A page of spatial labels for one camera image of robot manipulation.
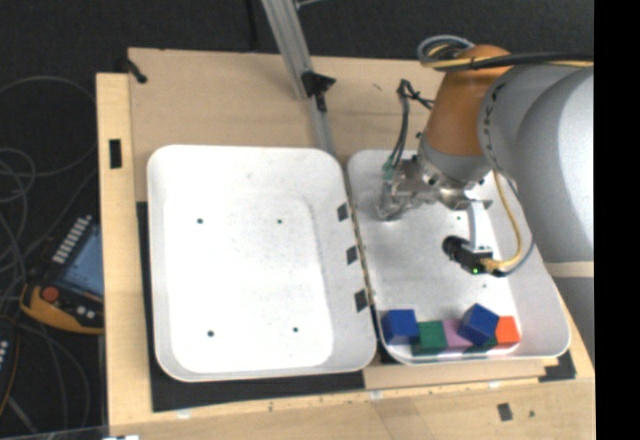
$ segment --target white tray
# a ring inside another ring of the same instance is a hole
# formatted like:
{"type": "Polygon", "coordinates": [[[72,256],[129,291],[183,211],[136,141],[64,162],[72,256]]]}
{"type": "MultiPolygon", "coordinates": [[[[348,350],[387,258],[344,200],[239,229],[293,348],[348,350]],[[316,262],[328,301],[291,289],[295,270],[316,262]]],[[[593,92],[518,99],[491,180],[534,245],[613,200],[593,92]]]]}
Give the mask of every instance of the white tray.
{"type": "MultiPolygon", "coordinates": [[[[413,154],[407,152],[405,157],[413,154]]],[[[375,206],[382,189],[381,168],[388,157],[386,150],[358,152],[350,159],[347,172],[378,321],[391,309],[414,309],[418,321],[460,319],[467,308],[479,303],[498,315],[515,316],[522,336],[511,350],[414,356],[408,345],[386,346],[391,356],[404,364],[421,364],[478,357],[554,357],[566,351],[569,325],[537,249],[506,278],[471,275],[450,261],[442,249],[448,235],[469,239],[466,212],[436,203],[407,210],[398,220],[378,218],[375,206]]],[[[492,177],[474,192],[478,198],[493,200],[488,209],[493,232],[485,236],[494,257],[511,256],[515,237],[492,177]]],[[[526,250],[531,233],[520,204],[509,194],[526,250]]]]}
{"type": "Polygon", "coordinates": [[[338,162],[167,146],[148,164],[156,356],[182,381],[355,371],[376,337],[338,162]]]}

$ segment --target robotic arm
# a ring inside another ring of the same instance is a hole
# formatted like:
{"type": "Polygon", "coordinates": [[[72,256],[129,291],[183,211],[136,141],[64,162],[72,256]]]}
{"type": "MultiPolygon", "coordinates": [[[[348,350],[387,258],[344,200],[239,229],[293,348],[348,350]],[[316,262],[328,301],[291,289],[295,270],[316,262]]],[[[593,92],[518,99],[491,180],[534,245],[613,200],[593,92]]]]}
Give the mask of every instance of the robotic arm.
{"type": "Polygon", "coordinates": [[[438,37],[424,46],[423,64],[449,71],[417,157],[395,167],[379,214],[397,216],[416,201],[467,209],[472,239],[447,238],[443,248],[467,270],[507,276],[517,261],[495,261],[474,242],[482,207],[468,191],[491,171],[515,182],[536,246],[595,366],[593,65],[586,57],[519,57],[460,45],[438,37]]]}

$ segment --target green block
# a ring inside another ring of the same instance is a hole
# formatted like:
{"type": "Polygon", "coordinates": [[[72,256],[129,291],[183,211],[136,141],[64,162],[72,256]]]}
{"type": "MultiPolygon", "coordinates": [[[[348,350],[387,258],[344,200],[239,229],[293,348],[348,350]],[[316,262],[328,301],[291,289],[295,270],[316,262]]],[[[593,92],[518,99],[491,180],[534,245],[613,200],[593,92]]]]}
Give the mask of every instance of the green block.
{"type": "Polygon", "coordinates": [[[498,341],[496,340],[495,335],[492,336],[487,342],[485,342],[482,346],[471,346],[469,349],[465,351],[466,353],[486,353],[494,346],[498,345],[498,341]]]}
{"type": "Polygon", "coordinates": [[[414,356],[437,355],[447,349],[447,336],[442,321],[423,321],[418,323],[420,335],[411,344],[414,356]]]}

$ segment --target blue block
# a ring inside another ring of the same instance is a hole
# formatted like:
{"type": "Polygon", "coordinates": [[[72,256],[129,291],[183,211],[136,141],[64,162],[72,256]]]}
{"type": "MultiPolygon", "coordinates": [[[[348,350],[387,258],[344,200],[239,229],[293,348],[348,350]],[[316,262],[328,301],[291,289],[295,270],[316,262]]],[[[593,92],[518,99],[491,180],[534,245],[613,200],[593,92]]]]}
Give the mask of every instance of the blue block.
{"type": "Polygon", "coordinates": [[[476,303],[464,313],[458,335],[475,346],[482,346],[495,334],[499,319],[497,314],[476,303]]]}
{"type": "Polygon", "coordinates": [[[411,344],[420,335],[413,310],[389,310],[382,318],[382,333],[387,345],[411,344]]]}

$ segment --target black floor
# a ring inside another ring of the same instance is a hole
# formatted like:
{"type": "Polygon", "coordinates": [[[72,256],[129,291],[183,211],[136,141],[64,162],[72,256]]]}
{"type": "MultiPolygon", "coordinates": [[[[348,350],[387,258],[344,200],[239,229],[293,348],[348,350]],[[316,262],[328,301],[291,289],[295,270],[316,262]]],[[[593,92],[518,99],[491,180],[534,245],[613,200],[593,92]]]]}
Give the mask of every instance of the black floor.
{"type": "MultiPolygon", "coordinates": [[[[94,107],[85,94],[62,81],[5,87],[48,75],[93,94],[96,72],[120,70],[128,47],[275,52],[259,1],[249,5],[253,17],[246,0],[0,0],[0,162],[27,174],[23,158],[8,150],[17,148],[40,174],[25,210],[14,194],[15,178],[0,164],[0,214],[6,220],[6,227],[0,225],[0,268],[10,268],[0,272],[0,293],[25,277],[12,238],[27,252],[81,187],[83,200],[94,200],[96,210],[98,203],[95,152],[70,170],[41,175],[78,161],[95,143],[94,107]]],[[[512,52],[594,50],[594,0],[334,0],[304,7],[300,18],[315,55],[413,59],[420,41],[443,33],[512,52]]],[[[27,257],[27,272],[37,266],[35,254],[27,257]]],[[[16,313],[15,301],[5,303],[16,313]]],[[[29,420],[7,405],[0,436],[100,425],[102,339],[48,332],[86,374],[91,401],[85,415],[78,367],[59,349],[52,356],[32,331],[38,325],[20,321],[24,342],[11,397],[29,420]]]]}

